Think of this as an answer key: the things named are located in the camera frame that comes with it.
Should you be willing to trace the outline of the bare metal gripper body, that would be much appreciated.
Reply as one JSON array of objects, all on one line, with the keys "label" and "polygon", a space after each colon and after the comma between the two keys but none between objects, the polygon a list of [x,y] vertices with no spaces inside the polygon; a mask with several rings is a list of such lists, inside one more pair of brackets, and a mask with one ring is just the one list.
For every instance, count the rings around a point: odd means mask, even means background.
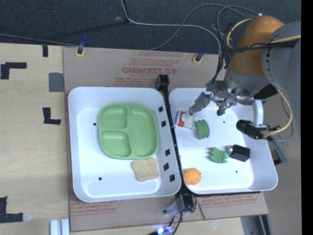
[{"label": "bare metal gripper body", "polygon": [[233,81],[215,81],[211,90],[211,99],[215,102],[228,104],[251,105],[255,99],[255,92],[247,91],[236,85]]}]

